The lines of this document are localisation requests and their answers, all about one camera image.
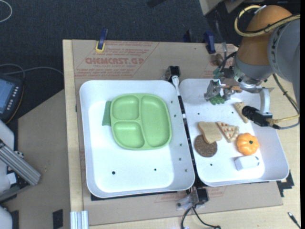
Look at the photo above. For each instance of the green divided plate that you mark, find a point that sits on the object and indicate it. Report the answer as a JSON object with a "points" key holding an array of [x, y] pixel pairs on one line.
{"points": [[152, 118]]}

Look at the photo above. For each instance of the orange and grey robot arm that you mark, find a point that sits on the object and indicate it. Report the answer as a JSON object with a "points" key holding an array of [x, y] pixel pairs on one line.
{"points": [[257, 42]]}

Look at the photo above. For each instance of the thin black and white rod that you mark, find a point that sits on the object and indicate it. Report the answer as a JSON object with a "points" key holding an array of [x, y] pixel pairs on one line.
{"points": [[183, 113]]}

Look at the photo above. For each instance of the brown round biscuit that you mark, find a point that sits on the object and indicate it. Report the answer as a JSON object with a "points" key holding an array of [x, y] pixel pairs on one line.
{"points": [[205, 149]]}

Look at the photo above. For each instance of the beige toy bread slice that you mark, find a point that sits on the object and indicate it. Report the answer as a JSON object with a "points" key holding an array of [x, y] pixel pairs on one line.
{"points": [[209, 131]]}

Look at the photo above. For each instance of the black pen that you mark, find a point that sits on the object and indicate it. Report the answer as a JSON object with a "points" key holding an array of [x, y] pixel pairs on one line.
{"points": [[293, 219]]}

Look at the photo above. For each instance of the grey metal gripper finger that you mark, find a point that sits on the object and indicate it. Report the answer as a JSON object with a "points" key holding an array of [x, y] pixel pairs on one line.
{"points": [[211, 89], [229, 93]]}

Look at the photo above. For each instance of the beige toy cracker wedge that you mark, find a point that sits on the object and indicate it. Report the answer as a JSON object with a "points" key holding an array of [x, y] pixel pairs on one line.
{"points": [[239, 108]]}

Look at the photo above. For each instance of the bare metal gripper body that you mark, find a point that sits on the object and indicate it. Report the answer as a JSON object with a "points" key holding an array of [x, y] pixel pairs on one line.
{"points": [[247, 86]]}

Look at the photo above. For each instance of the brown cardboard board red print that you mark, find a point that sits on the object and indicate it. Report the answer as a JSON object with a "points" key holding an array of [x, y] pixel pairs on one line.
{"points": [[133, 63]]}

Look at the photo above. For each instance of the orange toy pumpkin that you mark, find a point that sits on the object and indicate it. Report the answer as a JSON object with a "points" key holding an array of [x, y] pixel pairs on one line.
{"points": [[246, 143]]}

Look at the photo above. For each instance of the toy pizza slice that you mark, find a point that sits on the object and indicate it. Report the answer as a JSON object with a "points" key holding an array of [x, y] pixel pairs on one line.
{"points": [[227, 130]]}

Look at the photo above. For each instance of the white rectangular carton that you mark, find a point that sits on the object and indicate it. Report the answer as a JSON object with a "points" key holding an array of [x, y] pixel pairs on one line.
{"points": [[246, 163]]}

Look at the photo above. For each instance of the green toy grapes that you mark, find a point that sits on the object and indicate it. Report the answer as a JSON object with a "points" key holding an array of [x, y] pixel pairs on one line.
{"points": [[217, 100]]}

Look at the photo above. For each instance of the white plastic tray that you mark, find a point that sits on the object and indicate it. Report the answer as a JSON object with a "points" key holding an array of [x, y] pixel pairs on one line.
{"points": [[133, 170], [221, 173]]}

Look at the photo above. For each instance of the black cylinder on white bracket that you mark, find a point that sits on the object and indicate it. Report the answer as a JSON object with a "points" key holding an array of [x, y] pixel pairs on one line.
{"points": [[258, 117]]}

